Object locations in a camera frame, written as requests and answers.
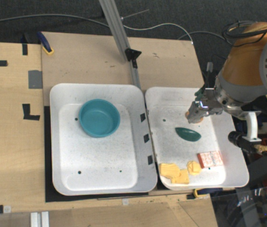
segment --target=red and white box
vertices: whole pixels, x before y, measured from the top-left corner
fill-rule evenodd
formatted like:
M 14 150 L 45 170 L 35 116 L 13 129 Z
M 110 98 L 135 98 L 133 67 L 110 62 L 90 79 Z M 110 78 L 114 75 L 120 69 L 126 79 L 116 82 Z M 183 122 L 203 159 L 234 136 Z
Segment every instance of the red and white box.
M 198 160 L 201 168 L 209 168 L 209 167 L 224 165 L 222 156 L 219 151 L 198 153 Z

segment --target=black mat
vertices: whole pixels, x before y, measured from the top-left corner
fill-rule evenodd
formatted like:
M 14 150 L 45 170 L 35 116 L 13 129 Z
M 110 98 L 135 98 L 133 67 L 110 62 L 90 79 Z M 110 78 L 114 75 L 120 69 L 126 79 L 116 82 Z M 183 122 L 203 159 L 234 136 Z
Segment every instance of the black mat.
M 76 201 L 84 199 L 99 199 L 99 198 L 113 198 L 113 197 L 134 197 L 147 196 L 148 193 L 126 193 L 126 194 L 94 194 L 94 195 L 79 195 L 79 196 L 65 196 L 60 194 L 52 183 L 52 140 L 51 140 L 51 121 L 50 121 L 50 107 L 44 107 L 44 135 L 45 135 L 45 201 L 46 202 L 60 202 L 60 201 Z

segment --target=black clamp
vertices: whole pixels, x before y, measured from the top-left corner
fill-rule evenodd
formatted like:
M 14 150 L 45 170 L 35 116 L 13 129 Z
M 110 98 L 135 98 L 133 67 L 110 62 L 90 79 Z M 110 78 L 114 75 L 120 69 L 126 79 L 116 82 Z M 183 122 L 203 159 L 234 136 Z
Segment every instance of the black clamp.
M 228 135 L 228 140 L 235 146 L 241 148 L 244 152 L 255 154 L 257 150 L 254 148 L 255 145 L 261 143 L 261 139 L 254 139 L 254 141 L 248 141 L 244 138 L 246 136 L 242 132 L 232 131 Z
M 136 51 L 136 50 L 132 50 L 130 48 L 127 48 L 125 50 L 125 54 L 127 56 L 127 60 L 128 61 L 132 61 L 132 66 L 133 68 L 137 69 L 138 68 L 138 64 L 137 64 L 137 57 L 139 57 L 139 55 L 141 54 L 141 51 Z

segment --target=metal bracket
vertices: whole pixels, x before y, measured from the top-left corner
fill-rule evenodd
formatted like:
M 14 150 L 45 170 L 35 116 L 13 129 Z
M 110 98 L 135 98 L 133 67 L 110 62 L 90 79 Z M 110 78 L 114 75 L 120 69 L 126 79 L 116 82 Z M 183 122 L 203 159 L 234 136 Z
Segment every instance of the metal bracket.
M 139 57 L 139 55 L 141 54 L 141 51 L 136 51 L 130 48 L 127 48 L 125 50 L 125 54 L 127 56 L 127 60 L 128 61 L 132 61 L 132 66 L 133 68 L 138 68 L 138 64 L 137 64 L 137 57 Z
M 258 123 L 257 123 L 257 115 L 256 112 L 247 112 L 246 113 L 246 121 L 248 127 L 247 136 L 244 138 L 250 142 L 260 142 L 261 139 L 257 137 L 258 135 Z

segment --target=teal bowl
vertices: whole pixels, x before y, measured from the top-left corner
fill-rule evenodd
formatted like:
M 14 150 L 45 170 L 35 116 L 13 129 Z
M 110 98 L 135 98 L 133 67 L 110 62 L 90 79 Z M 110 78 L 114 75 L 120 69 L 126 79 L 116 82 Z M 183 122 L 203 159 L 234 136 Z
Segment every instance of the teal bowl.
M 120 113 L 112 103 L 103 99 L 93 99 L 81 107 L 79 120 L 86 134 L 102 138 L 118 129 Z

